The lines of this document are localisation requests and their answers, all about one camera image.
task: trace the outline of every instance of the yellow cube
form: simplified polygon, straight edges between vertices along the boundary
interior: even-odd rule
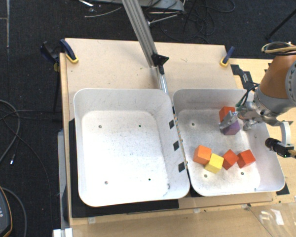
[[[205,169],[216,174],[218,171],[222,169],[222,163],[223,157],[212,153],[211,159],[205,165]]]

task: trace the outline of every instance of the orange cube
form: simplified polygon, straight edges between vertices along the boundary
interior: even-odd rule
[[[223,164],[225,170],[230,169],[238,160],[239,157],[236,155],[233,150],[229,149],[223,156]]]
[[[256,161],[250,149],[242,151],[238,154],[238,157],[239,160],[237,161],[237,163],[240,168],[246,167]]]
[[[222,122],[223,118],[228,114],[228,112],[231,111],[232,113],[236,111],[234,107],[224,106],[219,111],[219,118]]]
[[[199,145],[194,151],[193,161],[206,165],[211,159],[212,150],[210,148]]]

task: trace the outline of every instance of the empty white tray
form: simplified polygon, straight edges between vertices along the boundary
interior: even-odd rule
[[[89,206],[178,199],[189,191],[170,97],[159,89],[74,96],[78,191]]]
[[[265,146],[269,137],[265,123],[255,124],[249,131],[241,129],[236,135],[223,135],[219,130],[219,110],[223,106],[235,106],[245,92],[241,89],[182,89],[173,96],[191,184],[203,196],[278,191],[285,184],[276,153]],[[229,170],[222,168],[214,174],[193,161],[198,145],[209,147],[220,156],[229,149],[236,154],[251,149],[256,161],[242,169],[236,163]]]

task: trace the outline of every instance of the black clamp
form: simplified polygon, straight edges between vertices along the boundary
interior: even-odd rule
[[[152,56],[153,64],[158,67],[160,74],[164,75],[163,64],[169,60],[169,57],[154,53]]]

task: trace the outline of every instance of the black base panel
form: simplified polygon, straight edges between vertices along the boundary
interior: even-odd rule
[[[144,211],[155,211],[165,209],[178,209],[179,201],[159,200],[138,203],[127,203],[110,206],[91,207],[86,205],[80,198],[78,192],[78,171],[74,119],[69,122],[70,134],[70,171],[71,171],[71,199],[72,199],[72,217],[94,217],[122,213],[134,213]]]

